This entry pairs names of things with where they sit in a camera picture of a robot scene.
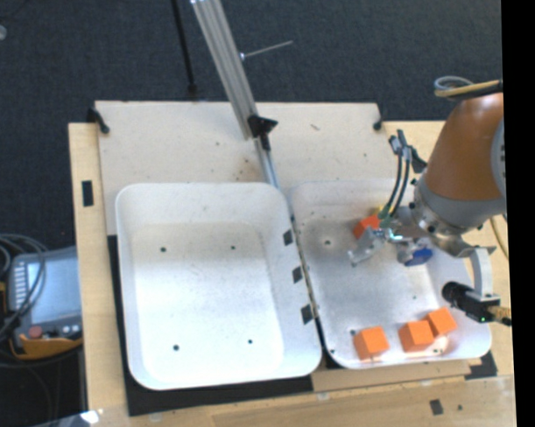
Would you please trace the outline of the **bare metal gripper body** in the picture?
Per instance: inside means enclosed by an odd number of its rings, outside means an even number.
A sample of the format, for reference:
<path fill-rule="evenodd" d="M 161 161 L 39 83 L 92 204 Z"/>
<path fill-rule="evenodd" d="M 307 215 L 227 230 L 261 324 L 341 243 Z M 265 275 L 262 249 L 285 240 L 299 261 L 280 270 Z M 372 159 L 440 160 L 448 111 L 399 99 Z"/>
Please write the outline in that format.
<path fill-rule="evenodd" d="M 462 238 L 467 228 L 450 225 L 424 205 L 401 206 L 394 213 L 386 214 L 383 231 L 387 241 L 395 246 L 400 242 L 417 242 L 418 252 L 435 247 L 457 258 L 470 257 L 475 251 L 475 247 Z"/>

